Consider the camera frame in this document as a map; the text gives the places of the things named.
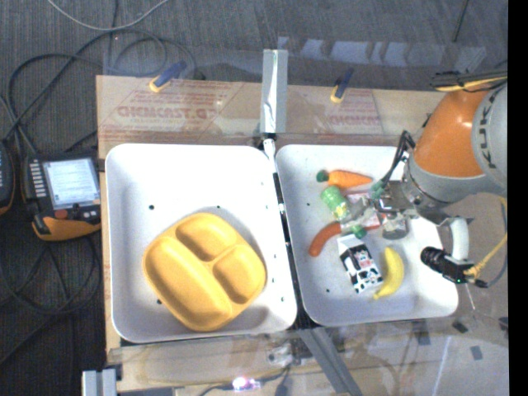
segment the gray floor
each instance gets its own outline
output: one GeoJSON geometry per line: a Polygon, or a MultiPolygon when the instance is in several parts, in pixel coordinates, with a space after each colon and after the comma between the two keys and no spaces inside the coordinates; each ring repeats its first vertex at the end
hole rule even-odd
{"type": "MultiPolygon", "coordinates": [[[[114,0],[54,1],[79,21],[112,26],[114,0]]],[[[113,25],[135,21],[160,1],[119,0],[113,25]]],[[[71,21],[46,0],[0,2],[0,95],[20,114],[67,62],[65,54],[77,53],[101,32],[71,21]]],[[[262,50],[269,48],[289,50],[294,84],[332,86],[352,66],[352,87],[430,90],[436,73],[507,68],[508,0],[469,0],[453,40],[463,5],[464,0],[171,0],[134,25],[142,33],[121,31],[110,40],[105,35],[86,48],[82,56],[92,62],[71,63],[25,114],[25,128],[39,152],[63,151],[80,139],[75,148],[97,145],[94,76],[119,74],[114,68],[139,76],[163,65],[163,52],[152,41],[120,54],[145,32],[177,43],[167,47],[169,57],[190,52],[210,80],[260,81],[262,50]]],[[[0,108],[2,136],[9,125],[0,108]]],[[[45,247],[35,238],[19,195],[0,218],[0,233],[4,274],[22,283],[45,247]]],[[[99,257],[101,238],[95,234],[91,240],[99,257]]],[[[82,240],[51,251],[74,292],[90,272],[89,246],[82,240]]],[[[52,257],[46,253],[42,260],[27,294],[56,307],[64,295],[52,257]]],[[[91,278],[90,285],[97,280],[91,278]]],[[[0,282],[0,360],[13,351],[0,365],[0,395],[80,394],[80,371],[102,368],[105,361],[101,289],[90,297],[87,289],[77,301],[87,300],[86,305],[48,318],[10,299],[0,282]],[[48,319],[54,322],[40,330],[48,319]]],[[[484,294],[482,304],[487,299],[484,294]]],[[[486,315],[500,317],[503,310],[486,315]]]]}

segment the blue clip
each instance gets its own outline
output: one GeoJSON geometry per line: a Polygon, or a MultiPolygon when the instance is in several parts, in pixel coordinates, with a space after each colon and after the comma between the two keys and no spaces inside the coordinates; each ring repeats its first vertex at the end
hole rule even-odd
{"type": "Polygon", "coordinates": [[[330,95],[330,100],[336,103],[343,101],[345,89],[347,89],[348,81],[350,81],[353,73],[354,69],[349,68],[346,73],[336,81],[335,86],[332,89],[332,94],[330,95]]]}
{"type": "Polygon", "coordinates": [[[173,64],[170,68],[165,69],[160,75],[150,81],[148,84],[150,89],[154,92],[160,92],[169,84],[172,78],[179,77],[180,73],[182,73],[186,67],[187,63],[185,63],[185,60],[173,64]]]}

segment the white cable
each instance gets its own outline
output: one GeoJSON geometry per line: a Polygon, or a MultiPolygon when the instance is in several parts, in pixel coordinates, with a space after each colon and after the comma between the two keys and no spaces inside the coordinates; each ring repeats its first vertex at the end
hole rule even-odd
{"type": "Polygon", "coordinates": [[[112,28],[100,28],[98,26],[88,25],[87,23],[84,23],[84,22],[79,21],[78,19],[75,19],[73,16],[69,15],[63,9],[61,9],[53,0],[48,0],[49,4],[51,4],[51,6],[53,6],[60,13],[62,13],[68,19],[74,21],[75,23],[78,23],[81,26],[85,26],[86,28],[90,28],[91,30],[104,31],[104,32],[118,31],[118,30],[121,30],[121,29],[124,29],[124,28],[130,28],[130,27],[136,25],[137,23],[141,22],[145,17],[149,16],[152,12],[154,12],[156,9],[160,8],[163,4],[165,4],[166,2],[169,2],[169,1],[171,1],[171,0],[162,0],[157,5],[155,5],[154,7],[150,8],[148,11],[146,11],[140,18],[138,18],[137,20],[135,20],[135,21],[133,21],[131,23],[128,23],[126,25],[115,26],[115,27],[112,27],[112,28]]]}

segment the toy food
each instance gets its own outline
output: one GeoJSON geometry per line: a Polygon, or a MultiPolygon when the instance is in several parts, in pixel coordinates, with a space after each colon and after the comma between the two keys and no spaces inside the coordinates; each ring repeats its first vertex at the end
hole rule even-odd
{"type": "Polygon", "coordinates": [[[233,321],[266,283],[261,258],[211,213],[192,214],[159,234],[144,251],[143,272],[172,315],[196,332],[233,321]]]}

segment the toy carrot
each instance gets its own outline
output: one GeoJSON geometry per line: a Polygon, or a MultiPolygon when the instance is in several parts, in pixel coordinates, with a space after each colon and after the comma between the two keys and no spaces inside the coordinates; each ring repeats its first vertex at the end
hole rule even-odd
{"type": "Polygon", "coordinates": [[[328,182],[328,185],[335,185],[341,189],[352,188],[354,186],[365,185],[372,182],[372,178],[360,173],[348,172],[347,170],[332,170],[318,172],[317,182],[328,182]]]}

